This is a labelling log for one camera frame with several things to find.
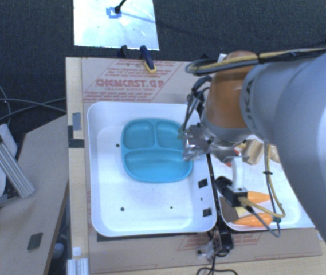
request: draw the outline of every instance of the toy sink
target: toy sink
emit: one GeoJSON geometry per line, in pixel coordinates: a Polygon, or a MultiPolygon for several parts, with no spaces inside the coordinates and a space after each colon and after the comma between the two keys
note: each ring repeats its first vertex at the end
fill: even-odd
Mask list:
{"type": "MultiPolygon", "coordinates": [[[[214,227],[206,158],[192,164],[179,151],[176,129],[186,108],[123,102],[89,108],[92,223],[101,235],[197,233],[214,227]]],[[[193,114],[188,125],[197,122],[193,114]]]]}

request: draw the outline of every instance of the table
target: table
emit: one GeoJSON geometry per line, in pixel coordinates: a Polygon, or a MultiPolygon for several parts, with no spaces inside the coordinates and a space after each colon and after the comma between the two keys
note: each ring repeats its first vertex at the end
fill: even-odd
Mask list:
{"type": "MultiPolygon", "coordinates": [[[[81,58],[66,59],[66,86],[68,98],[68,126],[71,128],[71,147],[69,149],[69,189],[71,212],[71,244],[72,260],[69,260],[69,270],[74,270],[80,264],[87,270],[89,256],[88,223],[87,223],[87,191],[85,185],[85,150],[81,144],[84,139],[83,121],[78,129],[72,129],[73,118],[81,114],[83,118],[83,92],[81,58]]],[[[316,257],[290,258],[281,260],[266,260],[241,262],[233,264],[218,264],[218,269],[234,269],[238,274],[326,274],[326,244],[321,241],[323,255],[316,257]]],[[[113,274],[194,274],[198,266],[154,269],[113,274]]]]}
{"type": "Polygon", "coordinates": [[[68,196],[66,116],[26,134],[18,164],[36,191],[0,208],[0,274],[48,274],[68,196]],[[33,234],[40,246],[27,250],[33,234]]]}

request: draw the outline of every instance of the yellow object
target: yellow object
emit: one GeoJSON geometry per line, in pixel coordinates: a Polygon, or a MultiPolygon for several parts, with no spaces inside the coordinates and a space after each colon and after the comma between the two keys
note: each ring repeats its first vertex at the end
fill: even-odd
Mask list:
{"type": "MultiPolygon", "coordinates": [[[[267,150],[267,158],[266,158],[266,167],[267,167],[267,170],[270,171],[270,157],[269,157],[269,152],[270,152],[270,145],[267,144],[266,146],[266,150],[267,150]]],[[[274,217],[277,217],[277,218],[283,218],[286,216],[286,212],[284,210],[284,208],[282,207],[281,203],[278,201],[278,198],[277,198],[277,195],[276,195],[276,192],[273,188],[273,184],[272,184],[272,179],[271,179],[271,175],[268,175],[268,179],[269,179],[269,184],[270,184],[270,188],[271,188],[271,192],[272,192],[272,195],[273,195],[273,198],[274,200],[276,201],[277,203],[277,206],[278,208],[280,209],[281,213],[282,214],[277,214],[277,213],[274,213],[256,203],[253,203],[252,201],[250,201],[248,198],[245,198],[245,197],[239,197],[239,201],[242,203],[243,206],[250,206],[250,207],[253,207],[253,208],[257,208],[267,214],[270,214],[274,217]]]]}
{"type": "Polygon", "coordinates": [[[244,214],[249,214],[249,212],[243,207],[235,207],[235,210],[237,211],[238,217],[243,216],[244,214]]]}
{"type": "Polygon", "coordinates": [[[260,162],[264,155],[264,144],[256,139],[248,140],[242,152],[242,156],[248,156],[249,159],[245,160],[248,164],[256,165],[260,162]]]}
{"type": "Polygon", "coordinates": [[[156,72],[156,67],[154,65],[154,69],[150,69],[150,67],[147,65],[146,62],[144,62],[144,66],[147,69],[147,71],[149,71],[149,73],[155,73],[156,72]]]}
{"type": "Polygon", "coordinates": [[[281,163],[280,157],[277,152],[277,148],[276,148],[276,146],[274,146],[272,144],[270,145],[270,158],[272,161],[274,161],[276,163],[281,163]]]}
{"type": "Polygon", "coordinates": [[[243,150],[245,148],[245,143],[240,143],[238,145],[235,146],[237,149],[241,149],[243,150]]]}
{"type": "Polygon", "coordinates": [[[228,60],[223,60],[219,63],[207,64],[205,66],[200,66],[198,68],[197,67],[196,68],[189,67],[188,71],[196,72],[198,70],[205,70],[205,69],[215,68],[215,67],[219,67],[219,66],[225,66],[228,64],[236,63],[236,62],[244,62],[244,61],[253,61],[253,60],[272,58],[275,56],[280,56],[280,55],[284,55],[284,54],[291,53],[291,52],[313,52],[313,51],[318,51],[318,50],[326,50],[326,48],[305,48],[305,49],[293,49],[293,50],[277,51],[277,52],[267,52],[267,53],[261,53],[259,55],[251,54],[251,55],[247,55],[247,56],[241,56],[241,57],[231,58],[228,60]]]}

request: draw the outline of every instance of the blue divided plate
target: blue divided plate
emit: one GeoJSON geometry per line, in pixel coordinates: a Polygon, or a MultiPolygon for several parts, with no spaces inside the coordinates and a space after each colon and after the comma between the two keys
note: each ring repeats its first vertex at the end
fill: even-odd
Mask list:
{"type": "Polygon", "coordinates": [[[123,128],[121,150],[126,172],[143,182],[174,182],[192,170],[183,160],[180,125],[165,119],[136,119],[123,128]]]}

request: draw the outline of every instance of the toy carrot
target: toy carrot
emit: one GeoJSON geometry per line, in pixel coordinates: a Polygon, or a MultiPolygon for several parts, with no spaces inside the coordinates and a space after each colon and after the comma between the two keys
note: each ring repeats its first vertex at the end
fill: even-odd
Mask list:
{"type": "MultiPolygon", "coordinates": [[[[279,222],[281,222],[280,218],[272,217],[270,214],[267,214],[267,213],[258,213],[258,216],[260,216],[262,218],[262,220],[268,225],[272,221],[275,221],[276,219],[279,219],[279,222]]],[[[254,216],[253,214],[239,218],[238,220],[233,221],[233,223],[239,224],[239,225],[254,226],[254,227],[263,226],[261,221],[259,221],[256,218],[256,216],[254,216]]]]}
{"type": "Polygon", "coordinates": [[[268,201],[270,199],[270,196],[261,192],[248,191],[247,199],[250,200],[252,203],[258,204],[268,201]]]}

